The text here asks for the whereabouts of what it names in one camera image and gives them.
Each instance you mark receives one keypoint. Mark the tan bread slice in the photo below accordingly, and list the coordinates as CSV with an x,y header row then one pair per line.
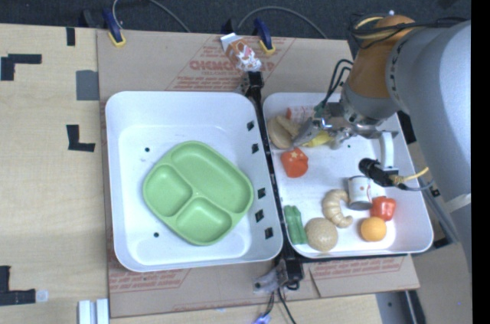
x,y
278,133

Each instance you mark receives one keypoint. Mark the red bell pepper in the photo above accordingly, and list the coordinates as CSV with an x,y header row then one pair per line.
x,y
383,208

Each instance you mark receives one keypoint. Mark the black cylinder on white bracket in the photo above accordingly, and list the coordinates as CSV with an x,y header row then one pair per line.
x,y
377,169

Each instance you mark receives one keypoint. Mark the white plastic tray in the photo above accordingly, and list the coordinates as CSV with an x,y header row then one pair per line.
x,y
130,200
333,169

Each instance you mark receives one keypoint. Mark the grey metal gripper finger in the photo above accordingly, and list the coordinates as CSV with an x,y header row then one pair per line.
x,y
339,138
306,133

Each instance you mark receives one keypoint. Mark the white small can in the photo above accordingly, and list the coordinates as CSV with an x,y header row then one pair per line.
x,y
359,192

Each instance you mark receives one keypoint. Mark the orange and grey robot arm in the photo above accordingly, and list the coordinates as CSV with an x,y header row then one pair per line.
x,y
432,92

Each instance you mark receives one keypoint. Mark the brown cardboard board red print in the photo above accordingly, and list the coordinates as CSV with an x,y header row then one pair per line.
x,y
161,62

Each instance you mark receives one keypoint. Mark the yellow banana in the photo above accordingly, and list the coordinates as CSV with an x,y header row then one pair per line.
x,y
319,140

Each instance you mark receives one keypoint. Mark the green divided plate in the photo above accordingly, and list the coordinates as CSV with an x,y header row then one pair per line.
x,y
199,192

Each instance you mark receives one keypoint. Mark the green asparagus bundle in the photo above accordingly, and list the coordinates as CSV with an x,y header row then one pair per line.
x,y
295,224

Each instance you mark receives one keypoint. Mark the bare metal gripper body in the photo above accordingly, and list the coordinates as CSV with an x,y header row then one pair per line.
x,y
358,123

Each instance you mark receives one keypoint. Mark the beige croissant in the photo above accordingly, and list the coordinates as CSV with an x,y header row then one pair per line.
x,y
333,205

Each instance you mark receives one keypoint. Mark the orange fruit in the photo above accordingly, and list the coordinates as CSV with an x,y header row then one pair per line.
x,y
373,229

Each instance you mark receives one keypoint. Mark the orange and white carton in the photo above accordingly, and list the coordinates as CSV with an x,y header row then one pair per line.
x,y
241,52

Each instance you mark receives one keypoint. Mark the round tan bread roll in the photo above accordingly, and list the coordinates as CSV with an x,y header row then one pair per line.
x,y
321,235

